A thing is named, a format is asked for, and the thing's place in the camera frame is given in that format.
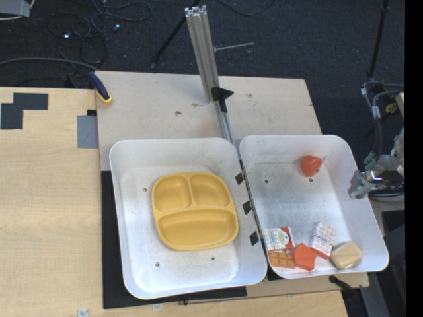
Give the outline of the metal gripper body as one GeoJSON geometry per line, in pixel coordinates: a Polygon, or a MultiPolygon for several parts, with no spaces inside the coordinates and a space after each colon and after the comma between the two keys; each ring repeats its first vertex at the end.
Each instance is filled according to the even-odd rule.
{"type": "Polygon", "coordinates": [[[371,177],[374,190],[380,192],[403,192],[404,178],[397,171],[383,170],[372,171],[371,177]]]}

